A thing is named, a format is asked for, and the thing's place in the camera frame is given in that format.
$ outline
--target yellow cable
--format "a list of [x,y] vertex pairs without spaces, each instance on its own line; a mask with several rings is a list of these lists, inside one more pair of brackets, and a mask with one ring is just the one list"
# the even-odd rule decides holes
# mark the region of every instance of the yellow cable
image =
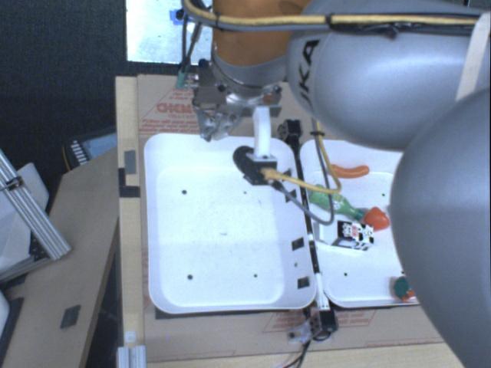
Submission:
[[[317,131],[321,130],[321,125],[317,123]],[[310,189],[311,191],[316,191],[316,192],[322,192],[328,195],[331,195],[333,193],[339,193],[341,191],[341,182],[339,181],[338,177],[336,176],[336,173],[334,172],[334,168],[331,165],[331,162],[329,161],[328,153],[325,150],[325,146],[322,140],[319,140],[319,144],[321,146],[321,152],[322,156],[324,157],[324,161],[326,166],[328,167],[328,171],[332,176],[332,179],[336,183],[336,188],[335,189],[326,189],[322,187],[317,187],[313,186],[312,184],[309,184],[308,182],[302,181],[300,179],[296,179],[295,177],[291,177],[288,175],[285,175],[283,173],[280,173],[276,169],[272,168],[262,168],[261,173],[263,174],[264,178],[266,180],[283,180],[283,181],[288,181],[296,184],[297,186],[301,186],[306,189]]]
[[[270,25],[327,25],[325,15],[285,15],[262,18],[237,18],[228,15],[217,16],[212,12],[197,8],[191,0],[183,0],[186,9],[197,18],[238,26]],[[393,22],[420,23],[425,25],[462,26],[475,25],[477,18],[448,18],[429,15],[395,15],[395,14],[333,14],[329,17],[333,25],[379,25]]]

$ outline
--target empty white tray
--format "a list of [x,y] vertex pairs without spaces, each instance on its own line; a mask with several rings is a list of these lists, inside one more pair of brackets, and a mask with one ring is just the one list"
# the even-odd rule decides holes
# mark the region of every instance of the empty white tray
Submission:
[[[390,218],[389,200],[392,180],[402,153],[370,149],[341,140],[325,140],[332,163],[353,168],[370,167],[370,173],[357,179],[341,179],[341,194],[357,208],[379,207]],[[301,150],[305,180],[324,185],[315,142],[309,140]],[[323,219],[328,213],[316,205],[311,210]],[[353,222],[345,215],[336,215],[330,226],[314,224],[319,242],[318,260],[323,287],[328,298],[341,307],[381,307],[402,304],[391,292],[395,279],[403,274],[390,228],[374,234],[374,244],[367,251],[342,248],[335,243],[339,220]]]
[[[147,142],[149,288],[162,311],[294,309],[313,300],[302,212],[271,187],[249,184],[232,160],[253,140],[162,133]],[[279,140],[271,149],[278,169],[295,176],[291,150]]]

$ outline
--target green bottle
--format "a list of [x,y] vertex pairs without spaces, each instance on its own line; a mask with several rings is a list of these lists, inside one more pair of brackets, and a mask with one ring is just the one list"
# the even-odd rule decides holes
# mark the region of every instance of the green bottle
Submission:
[[[324,186],[321,186],[320,184],[317,184],[316,186],[319,188],[324,188]],[[310,203],[318,205],[321,209],[326,211],[330,210],[329,195],[327,193],[311,191],[308,195],[308,200]],[[334,212],[337,214],[347,215],[353,219],[356,219],[357,221],[360,221],[364,217],[364,211],[361,209],[356,209],[350,205],[350,202],[343,195],[333,193],[332,204],[334,206]]]

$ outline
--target orange sausage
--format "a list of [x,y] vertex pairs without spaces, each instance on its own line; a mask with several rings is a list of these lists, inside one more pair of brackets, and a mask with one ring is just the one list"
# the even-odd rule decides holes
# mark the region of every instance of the orange sausage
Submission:
[[357,177],[366,176],[370,172],[370,168],[366,165],[346,169],[333,164],[332,169],[336,173],[336,176],[341,179],[356,179]]

